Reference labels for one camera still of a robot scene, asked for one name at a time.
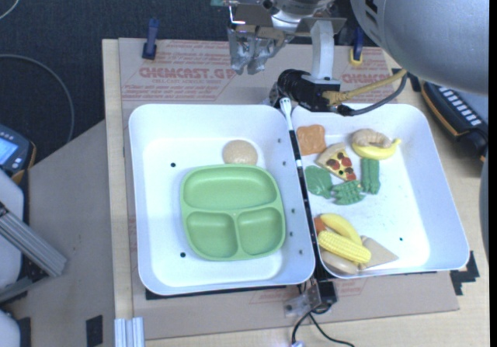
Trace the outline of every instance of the toy pizza slice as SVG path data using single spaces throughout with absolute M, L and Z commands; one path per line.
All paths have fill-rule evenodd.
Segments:
M 316 163 L 347 182 L 356 180 L 356 173 L 344 143 L 330 145 L 319 155 Z

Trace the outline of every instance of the green plate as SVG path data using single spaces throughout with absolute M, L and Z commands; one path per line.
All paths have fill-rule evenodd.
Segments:
M 255 259 L 278 250 L 285 216 L 274 178 L 254 165 L 195 168 L 181 184 L 188 242 L 209 260 Z

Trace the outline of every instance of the white tray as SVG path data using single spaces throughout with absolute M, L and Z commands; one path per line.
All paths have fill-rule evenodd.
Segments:
M 331 275 L 362 278 L 459 269 L 466 264 L 469 247 L 464 230 L 429 124 L 419 110 L 387 104 L 361 116 L 343 117 L 297 107 L 292 118 L 295 130 L 315 123 L 325 127 L 326 144 L 344 141 L 358 179 L 360 159 L 349 141 L 354 131 L 368 127 L 402 139 L 395 155 L 381 161 L 377 195 L 367 194 L 364 200 L 343 206 L 309 194 L 313 216 L 341 214 L 361 235 L 375 239 L 399 257 L 354 276 L 329 271 Z M 293 150 L 280 111 L 263 105 L 149 104 L 134 110 L 129 127 L 138 269 L 150 291 L 173 295 L 282 286 L 311 276 L 315 257 Z M 179 187 L 193 168 L 222 164 L 222 147 L 234 139 L 250 141 L 259 154 L 257 165 L 275 178 L 285 209 L 287 237 L 279 251 L 265 258 L 213 262 L 196 256 L 188 246 Z M 304 168 L 315 165 L 316 157 L 303 156 Z
M 302 283 L 315 256 L 287 124 L 271 107 L 148 104 L 129 121 L 141 281 L 160 295 Z M 258 166 L 279 186 L 287 236 L 281 249 L 233 262 L 202 259 L 183 230 L 179 188 L 183 176 L 223 164 L 222 148 L 234 139 L 251 142 Z
M 338 213 L 359 232 L 381 243 L 399 259 L 363 270 L 354 276 L 330 271 L 339 278 L 382 276 L 408 272 L 459 269 L 469 259 L 469 247 L 454 205 L 440 157 L 425 116 L 415 107 L 387 104 L 359 116 L 312 113 L 297 107 L 292 112 L 294 129 L 321 124 L 327 146 L 345 142 L 357 179 L 360 158 L 350 138 L 362 128 L 401 138 L 395 154 L 380 161 L 381 187 L 377 195 L 351 205 L 336 205 L 333 199 L 309 193 L 313 216 Z M 317 154 L 302 157 L 306 168 L 315 165 Z M 334 184 L 342 182 L 333 176 Z

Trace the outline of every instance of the metal bracket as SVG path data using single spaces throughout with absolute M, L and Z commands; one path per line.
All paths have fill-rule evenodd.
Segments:
M 333 63 L 335 60 L 335 30 L 330 19 L 316 20 L 311 27 L 312 39 L 312 71 L 303 75 L 317 85 L 335 85 L 334 91 L 340 89 L 340 81 L 333 79 Z
M 115 347 L 145 347 L 143 318 L 114 320 Z
M 0 235 L 49 276 L 62 274 L 67 259 L 0 202 Z
M 320 304 L 321 295 L 319 293 L 318 284 L 316 283 L 305 290 L 301 295 L 283 303 L 285 317 L 301 317 L 310 310 L 314 310 Z
M 0 304 L 17 297 L 21 293 L 26 292 L 34 281 L 27 276 L 18 279 L 15 283 L 8 285 L 0 290 Z

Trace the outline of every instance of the black carpet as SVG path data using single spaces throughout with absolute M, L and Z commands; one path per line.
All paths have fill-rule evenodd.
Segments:
M 0 0 L 0 17 L 15 0 Z M 337 44 L 352 44 L 356 20 L 349 0 L 334 16 L 348 19 Z M 210 0 L 20 0 L 0 19 L 0 124 L 29 138 L 45 158 L 104 118 L 102 39 L 145 38 L 148 20 L 160 21 L 159 39 L 227 40 L 228 10 Z

